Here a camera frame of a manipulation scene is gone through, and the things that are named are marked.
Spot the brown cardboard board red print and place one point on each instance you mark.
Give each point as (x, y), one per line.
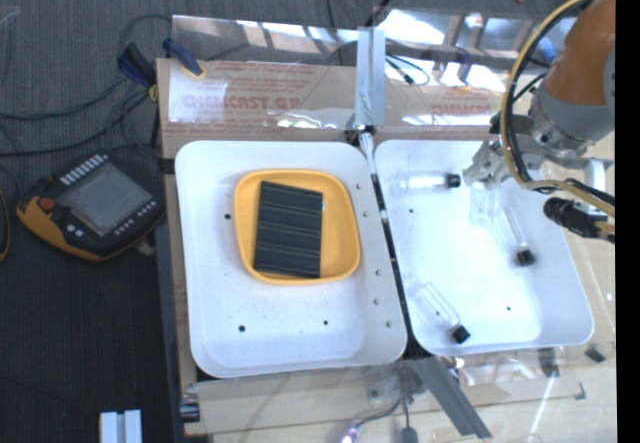
(320, 96)

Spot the black striped flat packet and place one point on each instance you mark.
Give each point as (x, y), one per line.
(289, 231)

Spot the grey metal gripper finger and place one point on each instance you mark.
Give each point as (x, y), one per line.
(495, 177)
(479, 165)

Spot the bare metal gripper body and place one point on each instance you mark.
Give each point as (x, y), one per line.
(547, 148)

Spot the black cylinder on white bracket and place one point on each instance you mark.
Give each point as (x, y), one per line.
(570, 215)

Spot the yellow plate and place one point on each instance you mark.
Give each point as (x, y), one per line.
(246, 231)

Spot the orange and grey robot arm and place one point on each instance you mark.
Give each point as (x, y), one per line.
(582, 56)

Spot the white plastic tray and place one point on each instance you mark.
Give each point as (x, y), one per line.
(470, 291)
(280, 331)

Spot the clear plastic bottle black cap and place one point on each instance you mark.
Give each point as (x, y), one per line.
(516, 233)
(430, 180)
(440, 309)

